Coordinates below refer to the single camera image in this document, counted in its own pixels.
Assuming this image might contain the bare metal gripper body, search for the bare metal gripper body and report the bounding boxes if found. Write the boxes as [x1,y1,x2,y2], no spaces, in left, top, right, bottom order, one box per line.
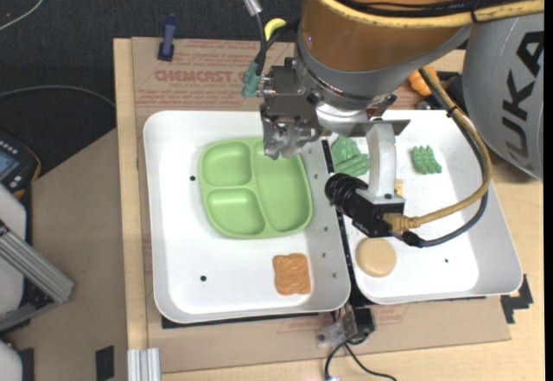
[258,65,392,137]

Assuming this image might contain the green lettuce leaf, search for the green lettuce leaf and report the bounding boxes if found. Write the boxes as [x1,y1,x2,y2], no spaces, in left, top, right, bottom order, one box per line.
[330,135,372,178]

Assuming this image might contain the green divided plate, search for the green divided plate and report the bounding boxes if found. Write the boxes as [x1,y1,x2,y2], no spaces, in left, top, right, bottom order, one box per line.
[198,137,314,240]

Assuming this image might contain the yellow banana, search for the yellow banana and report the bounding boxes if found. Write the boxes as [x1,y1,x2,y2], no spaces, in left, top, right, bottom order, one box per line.
[264,17,288,38]

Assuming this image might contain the brown cardboard board red print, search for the brown cardboard board red print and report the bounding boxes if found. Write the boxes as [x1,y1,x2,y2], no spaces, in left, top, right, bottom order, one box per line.
[131,36,513,374]

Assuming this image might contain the green ridged toy vegetable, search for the green ridged toy vegetable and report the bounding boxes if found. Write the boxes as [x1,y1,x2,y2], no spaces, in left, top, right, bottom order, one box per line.
[410,144,444,176]

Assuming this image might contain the orange toy carrot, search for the orange toy carrot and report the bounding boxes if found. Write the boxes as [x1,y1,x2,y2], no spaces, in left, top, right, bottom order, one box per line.
[408,67,433,97]

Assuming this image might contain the orange square biscuit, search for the orange square biscuit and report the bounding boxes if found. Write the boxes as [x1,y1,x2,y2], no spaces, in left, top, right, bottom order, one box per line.
[271,252,313,296]

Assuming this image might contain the white plastic tray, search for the white plastic tray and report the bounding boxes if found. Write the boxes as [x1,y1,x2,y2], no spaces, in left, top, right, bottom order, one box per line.
[142,110,352,325]
[330,108,524,306]

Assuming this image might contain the beige round biscuit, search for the beige round biscuit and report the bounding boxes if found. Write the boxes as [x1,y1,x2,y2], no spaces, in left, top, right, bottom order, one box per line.
[355,237,398,278]

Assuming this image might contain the black cylinder on white bracket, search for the black cylinder on white bracket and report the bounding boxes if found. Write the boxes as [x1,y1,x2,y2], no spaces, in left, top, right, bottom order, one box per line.
[324,119,411,238]

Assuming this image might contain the black block with thin wires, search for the black block with thin wires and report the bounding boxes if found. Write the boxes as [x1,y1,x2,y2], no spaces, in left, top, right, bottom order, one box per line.
[350,305,376,333]

